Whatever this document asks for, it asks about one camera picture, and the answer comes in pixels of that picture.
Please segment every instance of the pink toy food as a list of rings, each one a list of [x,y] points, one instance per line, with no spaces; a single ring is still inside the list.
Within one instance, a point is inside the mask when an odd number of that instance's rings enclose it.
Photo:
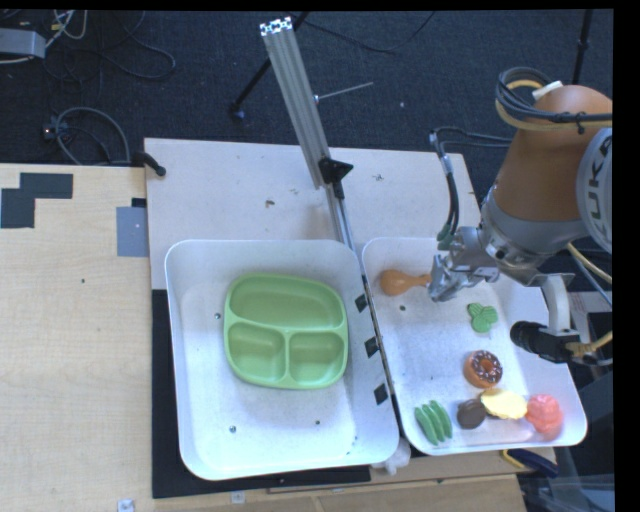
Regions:
[[[562,426],[564,415],[558,401],[551,395],[533,395],[527,402],[527,413],[524,416],[536,429],[545,435],[557,436]]]

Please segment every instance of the black tape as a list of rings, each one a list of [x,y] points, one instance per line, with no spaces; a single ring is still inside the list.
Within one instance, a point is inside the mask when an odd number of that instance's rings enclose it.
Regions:
[[[380,384],[374,391],[373,394],[376,397],[376,404],[380,405],[387,398],[389,398],[389,393],[387,393],[387,386],[384,384]]]
[[[362,313],[364,311],[364,308],[367,307],[367,305],[368,305],[367,296],[363,293],[362,295],[360,295],[360,297],[356,299],[356,307],[358,308],[358,312]]]
[[[364,346],[367,349],[367,356],[369,356],[369,358],[371,358],[373,354],[375,354],[378,350],[380,350],[380,347],[378,346],[378,342],[376,341],[375,336],[365,341]]]
[[[2,189],[0,228],[33,228],[36,199],[72,197],[73,174],[20,173],[20,188]]]

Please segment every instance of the black mat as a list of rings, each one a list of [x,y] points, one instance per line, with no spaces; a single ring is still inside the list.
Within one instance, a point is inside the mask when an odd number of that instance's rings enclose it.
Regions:
[[[368,482],[369,466],[350,466],[209,481],[191,473],[180,457],[178,418],[166,290],[152,291],[152,493],[154,498],[216,492]]]

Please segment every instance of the black bracket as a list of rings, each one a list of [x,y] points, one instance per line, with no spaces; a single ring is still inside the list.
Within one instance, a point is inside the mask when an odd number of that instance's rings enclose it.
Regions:
[[[320,172],[322,173],[322,179],[326,184],[339,183],[351,169],[353,165],[345,164],[344,162],[338,162],[328,157],[322,157],[318,162]]]
[[[353,165],[338,162],[337,160],[332,160],[324,156],[318,162],[318,167],[320,167],[320,173],[322,174],[324,182],[327,185],[333,185],[333,193],[335,196],[338,199],[344,199],[344,190],[342,189],[341,181],[342,178],[353,169]]]

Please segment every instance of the toy donut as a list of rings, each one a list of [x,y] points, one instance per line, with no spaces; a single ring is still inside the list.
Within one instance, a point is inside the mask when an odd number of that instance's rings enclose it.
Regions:
[[[492,388],[502,378],[502,365],[488,350],[472,352],[464,362],[465,378],[477,388]]]

